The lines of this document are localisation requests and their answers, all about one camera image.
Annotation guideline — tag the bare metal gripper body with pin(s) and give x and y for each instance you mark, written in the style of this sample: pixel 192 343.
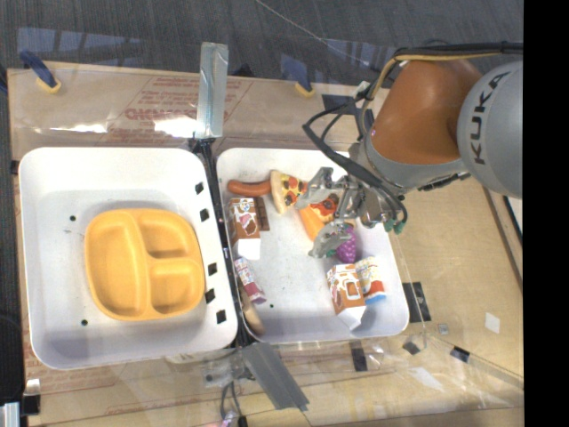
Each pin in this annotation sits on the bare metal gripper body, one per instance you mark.
pixel 366 205

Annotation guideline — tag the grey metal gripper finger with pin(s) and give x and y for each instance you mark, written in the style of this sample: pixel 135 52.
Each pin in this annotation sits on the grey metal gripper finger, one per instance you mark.
pixel 316 189
pixel 326 240

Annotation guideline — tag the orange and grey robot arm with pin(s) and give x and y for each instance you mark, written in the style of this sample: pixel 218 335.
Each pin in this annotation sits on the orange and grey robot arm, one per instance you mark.
pixel 427 114

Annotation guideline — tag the purple toy grapes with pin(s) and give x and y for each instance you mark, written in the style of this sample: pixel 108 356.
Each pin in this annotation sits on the purple toy grapes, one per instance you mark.
pixel 347 249

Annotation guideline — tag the toy pizza slice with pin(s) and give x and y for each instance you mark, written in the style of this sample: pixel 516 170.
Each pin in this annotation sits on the toy pizza slice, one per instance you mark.
pixel 311 223
pixel 284 189

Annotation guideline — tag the white plastic tray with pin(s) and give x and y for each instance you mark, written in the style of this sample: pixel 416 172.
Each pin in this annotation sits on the white plastic tray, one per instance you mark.
pixel 293 278
pixel 58 247

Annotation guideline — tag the white and orange carton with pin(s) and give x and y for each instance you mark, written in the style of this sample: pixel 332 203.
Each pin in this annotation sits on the white and orange carton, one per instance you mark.
pixel 349 294

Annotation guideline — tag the dark brown chocolate bar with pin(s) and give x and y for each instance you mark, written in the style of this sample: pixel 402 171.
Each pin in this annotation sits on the dark brown chocolate bar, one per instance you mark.
pixel 264 216

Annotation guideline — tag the brown toy sausage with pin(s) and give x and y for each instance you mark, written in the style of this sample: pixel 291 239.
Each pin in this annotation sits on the brown toy sausage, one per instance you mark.
pixel 249 187

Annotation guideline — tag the white and brown carton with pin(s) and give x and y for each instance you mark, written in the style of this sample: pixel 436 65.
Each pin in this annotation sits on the white and brown carton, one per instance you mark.
pixel 244 227

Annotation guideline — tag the small pink and white carton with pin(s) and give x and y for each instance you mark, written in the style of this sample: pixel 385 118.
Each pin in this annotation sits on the small pink and white carton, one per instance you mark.
pixel 250 280

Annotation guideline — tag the tan toy bread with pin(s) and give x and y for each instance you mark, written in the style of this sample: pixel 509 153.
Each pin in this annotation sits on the tan toy bread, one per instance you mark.
pixel 254 318

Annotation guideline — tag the orange divided plate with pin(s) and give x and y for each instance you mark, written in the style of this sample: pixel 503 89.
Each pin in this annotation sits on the orange divided plate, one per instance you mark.
pixel 120 265

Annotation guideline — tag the brown cardboard board red print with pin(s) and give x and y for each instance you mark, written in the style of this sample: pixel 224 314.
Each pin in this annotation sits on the brown cardboard board red print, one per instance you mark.
pixel 102 105

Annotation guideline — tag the black cylinder on white bracket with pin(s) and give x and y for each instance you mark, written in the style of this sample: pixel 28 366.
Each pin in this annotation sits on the black cylinder on white bracket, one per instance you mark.
pixel 363 90

